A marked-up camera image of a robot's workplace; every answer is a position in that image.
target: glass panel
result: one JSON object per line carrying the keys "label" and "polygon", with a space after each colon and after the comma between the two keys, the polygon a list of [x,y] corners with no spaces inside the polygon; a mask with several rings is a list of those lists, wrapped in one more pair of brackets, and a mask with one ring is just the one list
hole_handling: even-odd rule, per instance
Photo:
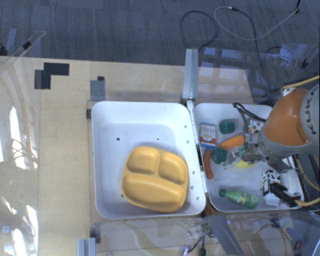
{"label": "glass panel", "polygon": [[313,255],[320,218],[306,211],[99,223],[98,255]]}
{"label": "glass panel", "polygon": [[38,251],[41,92],[35,70],[41,69],[43,35],[17,29],[0,34],[1,255]]}
{"label": "glass panel", "polygon": [[199,51],[198,102],[275,103],[319,52],[315,44],[283,43],[266,53],[208,48]]}
{"label": "glass panel", "polygon": [[184,66],[173,65],[92,62],[90,67],[91,81],[105,78],[108,101],[180,102],[184,74]]}

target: gray carpet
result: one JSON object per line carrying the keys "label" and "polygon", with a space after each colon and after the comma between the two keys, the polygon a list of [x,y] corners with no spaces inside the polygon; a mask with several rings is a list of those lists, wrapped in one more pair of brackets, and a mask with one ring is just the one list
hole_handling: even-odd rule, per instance
{"label": "gray carpet", "polygon": [[[290,15],[296,1],[281,0],[1,0],[0,43],[18,47],[33,31],[46,31],[39,55],[43,58],[184,65],[185,45],[180,21],[192,10],[212,18],[219,6],[234,6],[248,14],[257,36]],[[237,11],[220,9],[219,21],[233,33],[253,38],[250,20]],[[199,48],[217,32],[203,14],[183,20],[187,45]],[[265,38],[244,41],[218,28],[207,46],[260,54],[276,53],[283,43],[319,47],[320,1],[302,0],[300,11]],[[297,79],[319,74],[319,53]]]}

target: black cable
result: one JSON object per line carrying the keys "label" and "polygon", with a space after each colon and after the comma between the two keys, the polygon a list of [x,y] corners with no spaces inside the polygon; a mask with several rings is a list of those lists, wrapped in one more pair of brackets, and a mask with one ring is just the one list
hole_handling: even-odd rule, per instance
{"label": "black cable", "polygon": [[183,30],[183,21],[185,19],[186,16],[188,16],[189,14],[194,14],[194,13],[198,13],[198,14],[202,14],[202,15],[205,15],[207,16],[211,21],[212,23],[214,24],[214,27],[215,27],[215,34],[214,36],[212,37],[211,40],[209,40],[208,42],[206,42],[205,44],[201,45],[199,48],[202,48],[202,47],[205,47],[207,46],[208,44],[210,44],[213,40],[215,40],[215,38],[217,37],[218,35],[218,25],[217,23],[215,22],[215,20],[207,13],[201,11],[201,10],[191,10],[191,11],[188,11],[187,13],[185,13],[182,18],[181,18],[181,21],[180,21],[180,32],[181,32],[181,36],[182,36],[182,41],[183,41],[183,44],[186,48],[190,48],[187,44],[187,41],[186,41],[186,38],[185,38],[185,34],[184,34],[184,30]]}
{"label": "black cable", "polygon": [[288,165],[289,165],[290,169],[293,169],[292,164],[290,163],[289,157],[286,157],[286,160],[288,161]]}
{"label": "black cable", "polygon": [[268,54],[271,50],[273,50],[273,49],[280,49],[281,50],[281,46],[279,46],[279,45],[276,45],[276,46],[272,46],[272,47],[270,47],[268,50],[266,50],[265,51],[265,53],[266,54]]}
{"label": "black cable", "polygon": [[190,248],[190,249],[188,249],[188,254],[189,253],[191,253],[197,246],[198,246],[198,244],[201,242],[201,240],[204,240],[205,239],[205,236],[206,235],[203,235],[203,236],[201,236],[200,238],[199,238],[199,240],[194,244],[194,246],[192,247],[192,248]]}
{"label": "black cable", "polygon": [[[234,108],[236,108],[236,110],[238,110],[238,112],[240,113],[240,115],[241,115],[241,117],[242,117],[242,120],[243,120],[243,122],[244,122],[244,127],[245,127],[245,133],[246,133],[246,134],[249,134],[249,128],[248,128],[248,124],[247,124],[247,120],[246,120],[246,116],[245,116],[244,111],[243,111],[241,108],[239,108],[239,107],[237,106],[237,104],[234,103],[234,104],[232,104],[232,105],[233,105]],[[248,146],[249,146],[248,141],[244,142],[243,146],[244,146],[244,150],[247,150],[247,148],[248,148]]]}
{"label": "black cable", "polygon": [[206,254],[207,254],[206,249],[205,249],[205,238],[206,238],[206,236],[204,236],[202,239],[202,248],[199,250],[199,256],[206,256]]}
{"label": "black cable", "polygon": [[[249,21],[251,22],[251,25],[252,25],[254,38],[257,38],[256,27],[255,27],[255,24],[254,24],[253,20],[250,18],[250,16],[248,14],[246,14],[244,11],[239,10],[238,8],[235,8],[235,7],[232,7],[230,10],[234,11],[234,12],[239,12],[239,13],[243,14],[244,16],[246,16],[249,19]],[[256,49],[257,57],[258,57],[260,68],[261,68],[262,77],[265,79],[265,70],[264,70],[263,62],[262,62],[261,57],[260,57],[260,51],[259,51],[259,46],[258,46],[257,40],[254,41],[254,44],[255,44],[255,49]]]}
{"label": "black cable", "polygon": [[238,103],[238,102],[234,102],[232,103],[233,107],[236,108],[238,111],[239,111],[239,108],[238,106],[242,109],[242,111],[244,112],[244,114],[246,114],[247,116],[257,120],[257,121],[260,121],[260,122],[263,122],[265,123],[266,122],[266,119],[264,118],[261,118],[257,115],[255,115],[254,113],[250,112],[249,110],[247,110],[242,104]]}
{"label": "black cable", "polygon": [[270,221],[272,222],[271,226],[275,227],[276,229],[281,228],[281,226],[274,219],[270,219]]}
{"label": "black cable", "polygon": [[299,12],[300,5],[301,5],[301,0],[298,0],[298,1],[296,2],[296,6],[295,6],[295,9],[297,10],[297,12]]}

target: green bottle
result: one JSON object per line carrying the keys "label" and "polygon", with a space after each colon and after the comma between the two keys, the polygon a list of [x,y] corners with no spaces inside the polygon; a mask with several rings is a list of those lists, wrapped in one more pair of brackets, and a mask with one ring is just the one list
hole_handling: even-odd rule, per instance
{"label": "green bottle", "polygon": [[219,196],[222,198],[229,198],[232,202],[251,209],[256,208],[259,201],[256,195],[247,194],[239,190],[226,191],[225,189],[220,189]]}

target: table surface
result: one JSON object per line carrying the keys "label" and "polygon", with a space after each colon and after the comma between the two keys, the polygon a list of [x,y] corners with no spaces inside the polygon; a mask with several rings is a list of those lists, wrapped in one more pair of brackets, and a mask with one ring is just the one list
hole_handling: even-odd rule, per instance
{"label": "table surface", "polygon": [[[160,101],[169,95],[170,100],[178,102],[184,81],[183,66],[166,66],[116,62],[93,62],[62,59],[23,58],[34,69],[43,69],[44,63],[69,64],[69,75],[52,75],[51,89],[40,92],[40,157],[38,177],[28,177],[21,183],[32,185],[38,179],[38,225],[39,255],[75,255],[77,239],[89,237],[91,229],[91,195],[87,103],[90,100],[90,81],[104,77],[107,99],[125,101]],[[23,66],[15,62],[16,79],[23,73]],[[199,88],[202,92],[215,88],[215,102],[231,103],[238,99],[241,103],[253,103],[248,83],[239,74],[241,83],[225,80],[225,87],[213,79],[221,73],[218,68],[199,68]],[[225,69],[226,76],[232,70]],[[6,180],[1,187],[6,189]],[[283,255],[284,244],[290,242],[283,238],[272,240],[273,245]],[[206,241],[207,251],[224,255],[217,240]],[[251,244],[240,243],[246,255],[252,248],[259,250],[268,244],[261,236]],[[180,247],[166,250],[166,255],[177,255]],[[113,251],[114,256],[128,255],[127,251]],[[164,255],[163,248],[134,250],[130,255]]]}

